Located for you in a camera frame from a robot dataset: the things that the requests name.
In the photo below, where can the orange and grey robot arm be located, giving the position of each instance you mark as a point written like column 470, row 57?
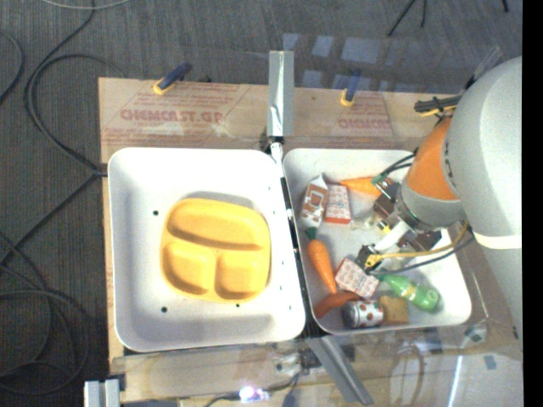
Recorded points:
column 483, row 151

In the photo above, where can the orange carrot with green top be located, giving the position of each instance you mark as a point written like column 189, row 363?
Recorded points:
column 321, row 261

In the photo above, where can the white plastic tray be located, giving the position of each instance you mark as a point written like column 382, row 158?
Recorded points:
column 140, row 235
column 441, row 295

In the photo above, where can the brown cardboard board red print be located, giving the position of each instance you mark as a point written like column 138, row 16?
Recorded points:
column 178, row 117

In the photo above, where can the clear plastic bottle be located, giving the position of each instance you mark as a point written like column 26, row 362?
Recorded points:
column 364, row 219

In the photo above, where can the orange sausage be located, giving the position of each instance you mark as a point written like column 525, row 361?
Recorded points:
column 333, row 301

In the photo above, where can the green plastic bottle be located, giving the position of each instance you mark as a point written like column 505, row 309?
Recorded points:
column 413, row 291

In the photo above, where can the orange and white carton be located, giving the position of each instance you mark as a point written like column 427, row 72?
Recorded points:
column 338, row 204

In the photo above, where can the brown bread slice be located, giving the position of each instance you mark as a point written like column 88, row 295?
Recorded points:
column 394, row 310

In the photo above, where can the orange divided plate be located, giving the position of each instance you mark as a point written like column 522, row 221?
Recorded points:
column 216, row 248

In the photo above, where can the brown and white carton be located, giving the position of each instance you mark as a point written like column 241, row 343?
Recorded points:
column 315, row 202

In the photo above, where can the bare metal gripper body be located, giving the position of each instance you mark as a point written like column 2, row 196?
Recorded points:
column 385, row 204

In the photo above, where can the white packet with red pattern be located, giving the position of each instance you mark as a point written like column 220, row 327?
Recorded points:
column 355, row 279

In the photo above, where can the black cylinder on white bracket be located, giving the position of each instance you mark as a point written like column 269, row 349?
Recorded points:
column 392, row 235

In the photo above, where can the white can with red print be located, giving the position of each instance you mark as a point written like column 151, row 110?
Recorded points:
column 365, row 314

